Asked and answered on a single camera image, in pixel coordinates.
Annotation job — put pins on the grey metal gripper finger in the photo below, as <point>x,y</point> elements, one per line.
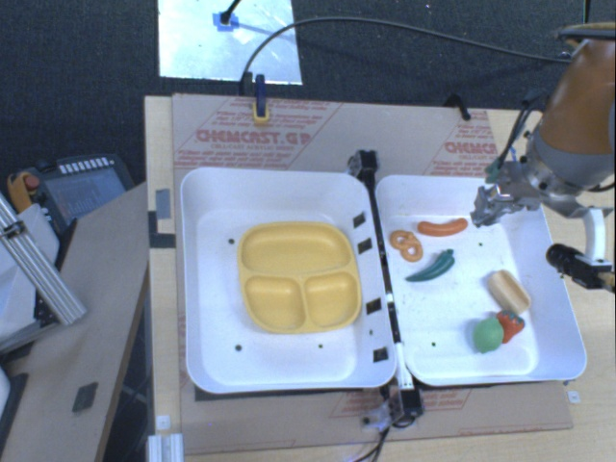
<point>505,208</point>
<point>482,207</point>

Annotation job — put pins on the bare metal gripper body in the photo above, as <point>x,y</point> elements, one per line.
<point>531,188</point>

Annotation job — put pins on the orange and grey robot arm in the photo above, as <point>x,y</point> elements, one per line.
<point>580,109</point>

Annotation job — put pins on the orange sausage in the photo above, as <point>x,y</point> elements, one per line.
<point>442,227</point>

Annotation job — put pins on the green chili pepper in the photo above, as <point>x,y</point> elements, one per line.
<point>433,267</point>

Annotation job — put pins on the orange pretzel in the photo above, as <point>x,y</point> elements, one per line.
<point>409,247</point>

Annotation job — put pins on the beige bread bun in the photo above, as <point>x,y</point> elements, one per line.
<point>509,292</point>

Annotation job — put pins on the white plastic tray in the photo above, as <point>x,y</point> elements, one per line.
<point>216,306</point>
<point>447,315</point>

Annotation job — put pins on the thin black and white rod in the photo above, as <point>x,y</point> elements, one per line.
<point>385,267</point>

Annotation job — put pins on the red strawberry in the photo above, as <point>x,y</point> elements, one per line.
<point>513,326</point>

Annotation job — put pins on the green lime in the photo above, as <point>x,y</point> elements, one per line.
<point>487,336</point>

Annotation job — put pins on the brown cardboard board red print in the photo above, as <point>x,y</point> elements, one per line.
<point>308,128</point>

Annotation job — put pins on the yellow divided plate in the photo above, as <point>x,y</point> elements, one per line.
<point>298,277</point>

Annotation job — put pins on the black cylinder on white bracket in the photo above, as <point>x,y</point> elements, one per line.
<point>575,260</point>

